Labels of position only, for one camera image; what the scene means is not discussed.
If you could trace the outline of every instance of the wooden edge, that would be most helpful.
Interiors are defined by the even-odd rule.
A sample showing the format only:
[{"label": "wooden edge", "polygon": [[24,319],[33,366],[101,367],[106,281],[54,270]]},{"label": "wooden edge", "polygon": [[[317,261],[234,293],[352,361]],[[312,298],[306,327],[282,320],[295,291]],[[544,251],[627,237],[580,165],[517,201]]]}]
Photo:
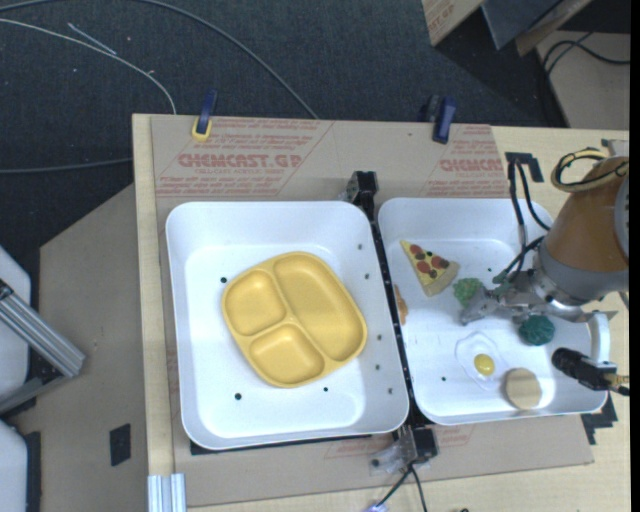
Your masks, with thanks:
[{"label": "wooden edge", "polygon": [[170,475],[174,472],[175,461],[162,308],[151,116],[134,114],[132,129],[147,457],[150,475]]}]

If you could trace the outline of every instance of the black fabric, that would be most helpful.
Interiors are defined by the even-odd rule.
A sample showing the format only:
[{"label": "black fabric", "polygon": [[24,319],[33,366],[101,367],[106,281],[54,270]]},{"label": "black fabric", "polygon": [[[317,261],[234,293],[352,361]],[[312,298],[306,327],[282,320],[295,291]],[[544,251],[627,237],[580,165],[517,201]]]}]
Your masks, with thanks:
[{"label": "black fabric", "polygon": [[[438,94],[456,98],[457,122],[549,123],[536,89],[536,56],[520,58],[514,45],[497,51],[481,11],[433,48],[420,0],[169,1],[254,50],[321,118],[415,121]],[[14,2],[0,0],[0,9]],[[237,47],[166,9],[133,0],[67,0],[0,18],[84,40],[72,23],[153,71],[179,114],[199,113],[215,87],[219,115],[308,117]],[[592,22],[585,19],[583,29]],[[155,85],[121,63],[0,22],[0,169],[131,157],[136,112],[171,109]],[[129,164],[0,174],[0,245],[21,261],[131,181]]]}]

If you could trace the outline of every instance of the table surface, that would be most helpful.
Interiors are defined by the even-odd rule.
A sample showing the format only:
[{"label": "table surface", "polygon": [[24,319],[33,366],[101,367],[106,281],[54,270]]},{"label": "table surface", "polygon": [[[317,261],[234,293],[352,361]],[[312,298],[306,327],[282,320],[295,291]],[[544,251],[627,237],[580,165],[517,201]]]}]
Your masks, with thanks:
[{"label": "table surface", "polygon": [[[151,117],[141,114],[133,119],[147,450],[149,474],[169,475],[175,469],[158,265]],[[626,131],[493,127],[493,133],[500,155],[505,152],[532,153],[543,170],[552,169],[566,153],[593,146],[601,139],[629,139]],[[566,195],[553,189],[548,180],[544,183],[531,182],[529,186],[534,200],[556,215]],[[611,360],[619,365],[620,373],[628,374],[628,311],[615,294],[607,297],[598,307],[620,312],[611,322]],[[631,510],[629,400],[614,395],[613,402],[619,421],[614,428],[597,431],[597,445],[593,446],[594,464],[429,482],[424,486],[429,510]],[[386,491],[387,488],[369,488],[264,500],[259,505],[244,502],[189,510],[240,512],[254,511],[259,507],[264,511],[280,512],[360,511],[373,504]],[[415,484],[403,485],[387,505],[390,510],[420,510]]]}]

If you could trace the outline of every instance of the blue clamp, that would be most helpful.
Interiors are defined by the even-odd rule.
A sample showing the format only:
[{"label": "blue clamp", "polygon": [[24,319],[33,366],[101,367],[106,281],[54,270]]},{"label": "blue clamp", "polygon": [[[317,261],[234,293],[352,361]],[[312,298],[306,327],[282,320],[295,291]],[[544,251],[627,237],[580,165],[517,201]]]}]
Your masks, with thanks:
[{"label": "blue clamp", "polygon": [[200,111],[200,117],[198,117],[193,123],[191,129],[191,136],[198,142],[206,142],[211,135],[211,126],[213,125],[213,119],[211,116],[216,108],[216,102],[218,101],[218,91],[215,89],[209,89],[207,95],[204,97],[202,103],[202,110]]},{"label": "blue clamp", "polygon": [[456,108],[458,108],[458,105],[452,96],[443,96],[442,100],[440,100],[436,124],[433,127],[433,136],[431,137],[435,142],[441,144],[449,142],[449,130]]}]

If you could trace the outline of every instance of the yellow clamp pad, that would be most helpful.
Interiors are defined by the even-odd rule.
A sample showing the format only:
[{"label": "yellow clamp pad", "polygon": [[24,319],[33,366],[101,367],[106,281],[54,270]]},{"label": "yellow clamp pad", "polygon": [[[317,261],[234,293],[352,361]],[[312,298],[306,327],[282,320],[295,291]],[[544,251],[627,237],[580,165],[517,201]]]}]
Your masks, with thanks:
[{"label": "yellow clamp pad", "polygon": [[209,122],[207,123],[207,129],[204,133],[198,133],[196,131],[196,128],[198,127],[198,119],[199,118],[196,117],[196,120],[193,122],[193,128],[191,128],[191,137],[193,137],[198,142],[207,142],[207,140],[209,140],[209,136],[211,135],[213,119],[209,119]]}]

